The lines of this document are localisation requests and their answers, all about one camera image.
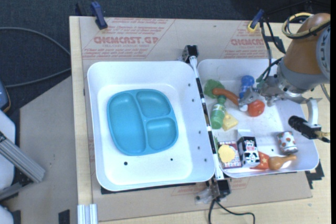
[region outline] toy tomato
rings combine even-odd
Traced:
[[[248,104],[247,112],[251,117],[257,117],[261,115],[265,110],[265,104],[262,100],[257,99],[252,103]]]

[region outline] green bottle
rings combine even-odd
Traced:
[[[224,106],[226,97],[224,95],[219,95],[217,101],[218,103],[213,106],[210,116],[212,129],[220,129],[222,127],[226,112],[226,108]]]

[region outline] blue plate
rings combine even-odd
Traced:
[[[127,155],[166,150],[179,135],[169,99],[157,90],[129,90],[113,95],[107,104],[107,117],[114,144]]]

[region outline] wooden table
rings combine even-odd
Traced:
[[[84,81],[81,55],[81,39],[79,17],[70,17],[70,42],[72,64],[73,105],[76,137],[76,161],[77,161],[77,188],[78,204],[89,205],[93,203],[91,176],[89,164],[89,149],[87,137],[87,120],[85,97],[83,95]],[[279,23],[271,24],[275,36],[279,36],[288,47],[288,40],[281,33]],[[281,53],[272,49],[273,57],[280,57]],[[330,103],[324,97],[320,88],[316,89],[311,97],[320,98],[319,124],[322,130],[330,131]],[[320,181],[313,182],[313,197],[310,199],[273,202],[250,206],[232,207],[233,212],[252,212],[256,216],[256,223],[331,223],[331,185],[330,185],[330,144],[316,141],[316,147],[320,154],[320,161],[324,171],[324,177]],[[138,219],[125,219],[108,221],[104,223],[207,223],[207,210],[143,217]],[[214,209],[212,223],[252,223],[252,217],[233,216],[222,209]]]

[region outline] tin can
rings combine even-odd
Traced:
[[[283,154],[289,155],[298,151],[295,139],[290,131],[285,131],[277,135],[280,150]]]

